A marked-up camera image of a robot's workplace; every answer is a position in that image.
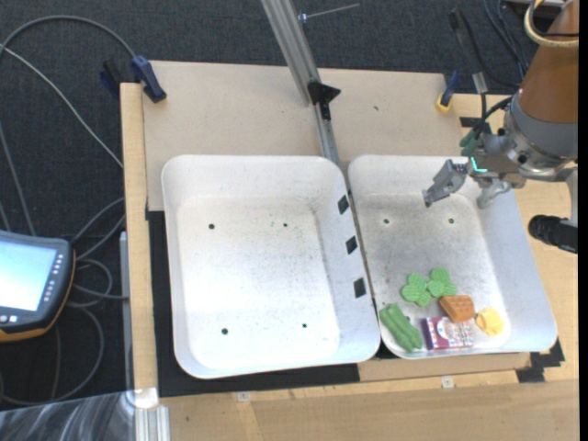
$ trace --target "toy cucumber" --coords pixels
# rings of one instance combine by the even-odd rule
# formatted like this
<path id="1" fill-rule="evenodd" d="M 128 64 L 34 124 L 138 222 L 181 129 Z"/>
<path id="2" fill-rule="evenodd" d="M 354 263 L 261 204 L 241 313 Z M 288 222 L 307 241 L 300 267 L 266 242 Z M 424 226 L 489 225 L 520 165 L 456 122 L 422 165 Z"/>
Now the toy cucumber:
<path id="1" fill-rule="evenodd" d="M 403 349 L 412 352 L 423 347 L 423 338 L 420 332 L 414 328 L 398 305 L 390 304 L 379 312 L 379 318 L 384 326 Z"/>

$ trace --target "device screen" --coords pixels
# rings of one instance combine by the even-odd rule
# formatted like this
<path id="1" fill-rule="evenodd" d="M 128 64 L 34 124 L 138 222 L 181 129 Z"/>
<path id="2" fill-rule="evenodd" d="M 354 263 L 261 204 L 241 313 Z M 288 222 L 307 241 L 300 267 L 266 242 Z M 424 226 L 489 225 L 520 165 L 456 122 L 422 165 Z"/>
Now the device screen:
<path id="1" fill-rule="evenodd" d="M 0 307 L 36 311 L 57 252 L 0 242 Z"/>

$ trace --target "empty white tray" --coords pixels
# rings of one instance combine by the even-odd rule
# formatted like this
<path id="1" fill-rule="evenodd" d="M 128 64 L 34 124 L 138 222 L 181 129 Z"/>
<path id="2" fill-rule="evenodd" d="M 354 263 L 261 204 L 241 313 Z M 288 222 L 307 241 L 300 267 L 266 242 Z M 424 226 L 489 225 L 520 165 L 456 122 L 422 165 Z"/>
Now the empty white tray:
<path id="1" fill-rule="evenodd" d="M 212 379 L 375 354 L 379 325 L 334 164 L 181 155 L 162 181 L 184 371 Z"/>
<path id="2" fill-rule="evenodd" d="M 557 337 L 556 324 L 511 191 L 478 209 L 481 190 L 468 178 L 450 198 L 427 208 L 422 190 L 433 184 L 446 157 L 375 156 L 354 160 L 349 182 L 378 310 L 398 303 L 419 330 L 425 317 L 446 315 L 437 300 L 424 308 L 402 299 L 410 273 L 429 276 L 447 268 L 458 294 L 470 295 L 476 311 L 494 307 L 505 329 L 490 337 L 473 321 L 469 349 L 402 349 L 381 325 L 384 344 L 407 358 L 479 353 L 542 351 Z M 465 163 L 467 159 L 454 159 Z"/>

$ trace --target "wooden table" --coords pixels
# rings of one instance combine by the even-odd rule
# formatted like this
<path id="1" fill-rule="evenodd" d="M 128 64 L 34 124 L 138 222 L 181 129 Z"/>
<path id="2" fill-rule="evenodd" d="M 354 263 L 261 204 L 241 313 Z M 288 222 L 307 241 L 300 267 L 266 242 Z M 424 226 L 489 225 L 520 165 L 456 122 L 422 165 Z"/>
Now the wooden table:
<path id="1" fill-rule="evenodd" d="M 149 127 L 150 121 L 162 122 L 162 119 L 168 123 L 181 123 L 182 117 L 184 121 L 196 119 L 204 107 L 213 111 L 209 116 L 214 115 L 215 125 L 230 123 L 232 117 L 243 115 L 240 103 L 250 103 L 244 96 L 241 101 L 240 98 L 231 101 L 227 108 L 227 100 L 231 100 L 230 96 L 234 94 L 225 91 L 235 89 L 234 86 L 227 88 L 228 82 L 234 82 L 239 74 L 243 75 L 241 83 L 246 81 L 248 92 L 255 92 L 256 84 L 259 84 L 260 91 L 267 90 L 262 85 L 272 87 L 270 91 L 283 96 L 280 98 L 282 101 L 295 100 L 297 96 L 285 67 L 257 69 L 250 66 L 156 62 L 154 68 L 160 83 L 168 91 L 169 99 L 177 100 L 181 98 L 180 93 L 186 97 L 186 91 L 196 91 L 188 93 L 194 103 L 178 104 L 176 101 L 175 104 L 170 102 L 168 107 L 157 107 L 142 95 L 139 85 L 124 84 L 121 87 L 132 360 L 134 383 L 138 389 L 157 387 L 145 205 L 149 196 L 150 208 L 161 207 L 157 193 L 148 191 L 147 171 L 153 168 L 153 162 L 163 161 L 158 158 L 151 160 L 150 164 L 146 159 L 145 140 L 149 141 L 150 134 L 146 135 L 145 125 Z M 220 90 L 225 95 L 212 97 L 218 99 L 221 108 L 210 107 L 210 93 L 205 96 L 194 88 L 204 74 L 208 77 L 207 92 L 215 95 L 214 90 Z M 259 74 L 258 79 L 252 81 L 251 74 Z M 401 127 L 430 124 L 432 119 L 435 125 L 440 126 L 439 129 L 445 130 L 445 137 L 448 132 L 453 132 L 447 143 L 440 147 L 437 145 L 435 154 L 455 154 L 444 149 L 449 149 L 445 145 L 455 145 L 455 139 L 461 135 L 457 119 L 480 115 L 480 101 L 474 95 L 454 96 L 453 109 L 444 119 L 442 115 L 434 114 L 434 110 L 431 111 L 435 103 L 434 95 L 443 88 L 440 75 L 322 71 L 322 78 L 325 83 L 334 80 L 334 85 L 338 87 L 343 84 L 344 93 L 345 90 L 349 93 L 348 99 L 357 100 L 355 106 L 335 100 L 332 107 L 337 143 L 344 164 L 357 154 L 354 149 L 368 148 L 363 144 L 357 147 L 360 141 L 353 139 L 354 135 L 361 136 L 357 126 L 368 125 L 379 135 L 386 133 L 386 129 L 392 129 L 397 140 L 402 136 L 400 141 L 391 142 L 389 146 L 382 147 L 380 142 L 374 153 L 427 154 L 422 137 L 426 137 L 426 130 L 411 130 L 409 134 L 412 136 L 407 136 Z M 201 96 L 206 98 L 207 103 L 202 106 L 198 104 Z M 490 96 L 489 106 L 500 98 Z M 287 122 L 300 122 L 296 116 L 300 106 L 292 107 L 289 102 L 271 105 L 270 109 L 277 109 L 289 119 Z M 251 117 L 259 129 L 268 129 L 266 124 L 276 121 L 274 113 L 261 109 L 253 109 Z M 500 113 L 491 118 L 493 126 L 500 125 L 500 122 Z M 424 128 L 432 130 L 435 126 Z M 263 148 L 271 152 L 276 145 L 270 142 Z M 211 153 L 223 153 L 223 149 L 230 148 L 235 147 L 226 147 L 221 141 L 207 144 Z M 303 142 L 300 148 L 307 149 L 304 153 L 319 153 L 315 152 L 318 143 L 313 141 Z M 525 188 L 516 191 L 516 198 L 524 223 L 539 213 L 569 215 L 570 200 L 565 185 L 529 182 Z M 518 382 L 515 371 L 531 365 L 528 353 L 418 361 L 372 359 L 359 365 L 361 381 L 354 384 L 161 399 L 160 402 L 170 408 L 173 439 L 579 439 L 577 256 L 548 247 L 530 237 L 529 242 L 559 327 L 561 348 L 565 355 L 560 367 L 545 368 L 546 382 Z"/>

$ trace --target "white cable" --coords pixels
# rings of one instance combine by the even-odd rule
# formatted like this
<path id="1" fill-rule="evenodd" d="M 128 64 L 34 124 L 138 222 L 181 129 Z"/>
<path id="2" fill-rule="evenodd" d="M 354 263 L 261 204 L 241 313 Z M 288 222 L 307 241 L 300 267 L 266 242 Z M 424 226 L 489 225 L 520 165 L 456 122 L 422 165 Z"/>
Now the white cable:
<path id="1" fill-rule="evenodd" d="M 526 35 L 536 42 L 539 46 L 547 46 L 550 48 L 577 48 L 580 45 L 580 38 L 574 40 L 551 40 L 548 37 L 544 38 L 537 34 L 531 24 L 531 8 L 537 9 L 545 0 L 535 0 L 533 5 L 530 5 L 525 13 L 525 32 Z"/>
<path id="2" fill-rule="evenodd" d="M 63 94 L 63 92 L 49 78 L 47 78 L 43 72 L 41 72 L 37 67 L 35 67 L 33 64 L 31 64 L 25 58 L 23 58 L 20 55 L 16 54 L 15 52 L 13 52 L 12 50 L 8 49 L 7 47 L 2 46 L 0 44 L 0 48 L 2 48 L 8 54 L 10 54 L 14 58 L 16 58 L 19 61 L 21 61 L 22 63 L 24 63 L 30 70 L 32 70 L 43 81 L 45 81 L 55 91 L 55 93 L 57 93 L 57 95 L 59 95 L 60 98 L 65 102 L 65 104 L 67 105 L 67 107 L 73 112 L 73 114 L 80 121 L 80 123 L 82 124 L 82 126 L 85 127 L 85 130 L 88 131 L 88 133 L 96 140 L 96 142 L 98 142 L 100 144 L 100 146 L 108 153 L 108 155 L 110 155 L 114 159 L 114 161 L 117 164 L 119 164 L 120 168 L 122 168 L 122 162 L 119 160 L 119 158 L 108 148 L 108 146 L 106 144 L 104 144 L 102 142 L 102 140 L 96 135 L 96 133 L 92 130 L 92 128 L 90 128 L 90 126 L 88 126 L 86 124 L 86 122 L 84 121 L 84 119 L 82 118 L 82 116 L 80 115 L 80 113 L 78 113 L 77 110 L 75 109 L 74 105 L 72 105 L 72 103 L 70 103 L 70 100 L 67 99 L 67 97 Z"/>

